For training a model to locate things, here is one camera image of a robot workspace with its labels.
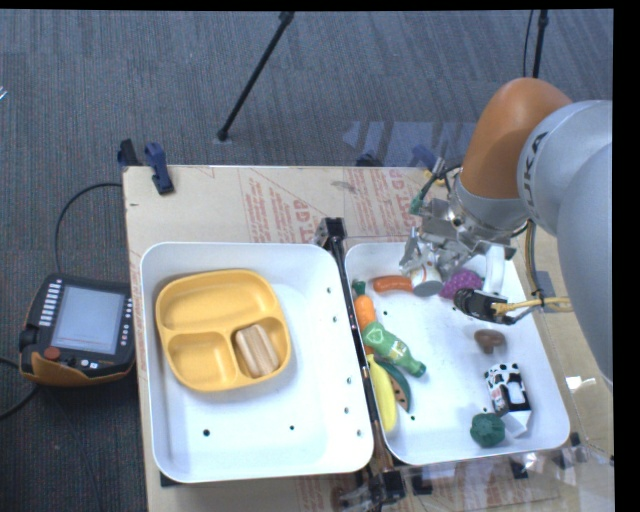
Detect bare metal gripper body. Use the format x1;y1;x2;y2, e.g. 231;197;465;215
414;197;518;261

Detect purple grapes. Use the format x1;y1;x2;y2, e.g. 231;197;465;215
438;268;484;301

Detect white can with grey lid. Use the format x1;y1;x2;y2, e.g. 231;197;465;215
410;263;446;298

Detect orange sausage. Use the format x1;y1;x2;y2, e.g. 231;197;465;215
372;274;416;295

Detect orange carrot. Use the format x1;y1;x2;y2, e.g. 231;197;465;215
351;279;378;332

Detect brown mushroom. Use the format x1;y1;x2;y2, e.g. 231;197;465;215
473;328;506;356

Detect green bottle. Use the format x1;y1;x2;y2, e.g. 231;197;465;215
361;320;428;378

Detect white plastic tray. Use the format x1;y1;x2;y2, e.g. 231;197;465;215
139;241;376;485
344;241;572;467

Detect green watermelon slice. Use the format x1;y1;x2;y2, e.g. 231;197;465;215
374;358;413;414

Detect black and white milk carton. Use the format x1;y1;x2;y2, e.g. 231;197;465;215
482;362;533;439

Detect yellow banana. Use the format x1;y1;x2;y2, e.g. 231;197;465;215
366;353;399;433

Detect green broccoli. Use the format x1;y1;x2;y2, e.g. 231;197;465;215
469;412;508;449

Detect tan bread roll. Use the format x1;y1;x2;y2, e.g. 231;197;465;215
233;323;281;379

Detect brown cardboard board, red print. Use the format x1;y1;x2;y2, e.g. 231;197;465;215
122;164;614;512

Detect yellow divided plate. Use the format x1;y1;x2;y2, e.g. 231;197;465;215
154;268;293;393

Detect black stand leg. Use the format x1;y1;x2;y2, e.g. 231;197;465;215
216;10;296;143
530;10;550;80

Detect black cylinder on white bracket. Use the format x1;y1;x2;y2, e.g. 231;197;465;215
452;243;510;322

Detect black block with thin wires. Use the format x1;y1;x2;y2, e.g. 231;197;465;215
333;468;407;512
313;216;349;251

